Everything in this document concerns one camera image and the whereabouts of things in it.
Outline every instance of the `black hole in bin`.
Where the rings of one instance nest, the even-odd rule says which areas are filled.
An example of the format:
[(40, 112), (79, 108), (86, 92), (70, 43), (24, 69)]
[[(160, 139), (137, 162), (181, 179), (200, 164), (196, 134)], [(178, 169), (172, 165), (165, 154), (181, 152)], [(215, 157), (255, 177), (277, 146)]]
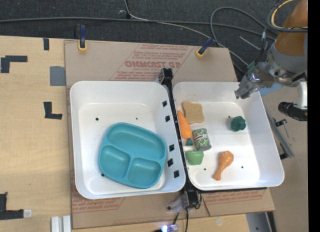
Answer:
[(174, 164), (174, 160), (171, 158), (168, 160), (168, 167), (172, 166)]
[(180, 174), (179, 174), (179, 171), (178, 171), (178, 170), (175, 170), (174, 173), (173, 173), (173, 175), (174, 175), (175, 178), (176, 178), (176, 177), (179, 177), (179, 175), (180, 175)]

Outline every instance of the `blue clamp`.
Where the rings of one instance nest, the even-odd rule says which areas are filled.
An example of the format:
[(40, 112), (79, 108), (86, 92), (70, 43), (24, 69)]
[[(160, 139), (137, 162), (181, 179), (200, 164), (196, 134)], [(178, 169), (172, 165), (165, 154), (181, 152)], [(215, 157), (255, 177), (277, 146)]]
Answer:
[(211, 45), (211, 43), (214, 40), (212, 38), (209, 38), (202, 47), (200, 47), (196, 52), (195, 52), (195, 56), (197, 56), (198, 58), (202, 58), (205, 55), (206, 49)]
[(85, 25), (80, 25), (80, 40), (78, 42), (78, 49), (81, 52), (85, 52), (87, 50)]

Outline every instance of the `dark green toy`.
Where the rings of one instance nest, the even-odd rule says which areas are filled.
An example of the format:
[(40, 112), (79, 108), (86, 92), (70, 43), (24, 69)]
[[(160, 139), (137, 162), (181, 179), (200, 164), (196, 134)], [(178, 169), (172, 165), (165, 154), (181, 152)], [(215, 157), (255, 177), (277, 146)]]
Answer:
[(231, 129), (234, 132), (244, 130), (246, 128), (246, 120), (242, 116), (236, 116), (231, 121)]

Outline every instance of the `cardboard box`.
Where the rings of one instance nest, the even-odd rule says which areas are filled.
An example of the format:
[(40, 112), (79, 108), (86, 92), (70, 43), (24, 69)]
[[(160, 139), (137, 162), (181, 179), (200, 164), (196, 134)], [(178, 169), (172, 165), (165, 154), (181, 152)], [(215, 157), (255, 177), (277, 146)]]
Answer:
[[(78, 41), (65, 41), (74, 229), (173, 220), (176, 214), (168, 212), (166, 206), (176, 200), (180, 193), (99, 200), (82, 197), (77, 192), (74, 180), (69, 100), (71, 86), (79, 81), (154, 81), (162, 68), (172, 68), (173, 85), (187, 81), (237, 81), (227, 49), (210, 47), (202, 58), (197, 58), (195, 52), (198, 48), (198, 46), (185, 45), (87, 41), (87, 50), (82, 52), (78, 49)], [(202, 197), (203, 202), (200, 208), (191, 211), (190, 218), (274, 210), (269, 189), (205, 193)]]

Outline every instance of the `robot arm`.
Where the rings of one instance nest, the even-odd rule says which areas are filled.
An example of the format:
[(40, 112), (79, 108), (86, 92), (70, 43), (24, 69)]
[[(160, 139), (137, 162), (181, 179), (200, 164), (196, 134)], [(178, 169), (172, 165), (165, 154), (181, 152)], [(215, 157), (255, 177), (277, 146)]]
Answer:
[(285, 20), (283, 27), (274, 24), (276, 11), (294, 0), (278, 1), (270, 11), (268, 22), (273, 29), (280, 31), (269, 48), (266, 61), (253, 61), (248, 66), (236, 98), (246, 99), (252, 92), (270, 88), (274, 83), (286, 87), (298, 87), (298, 104), (282, 102), (278, 109), (296, 120), (308, 120), (308, 87), (305, 71), (308, 68), (308, 0), (301, 0)]

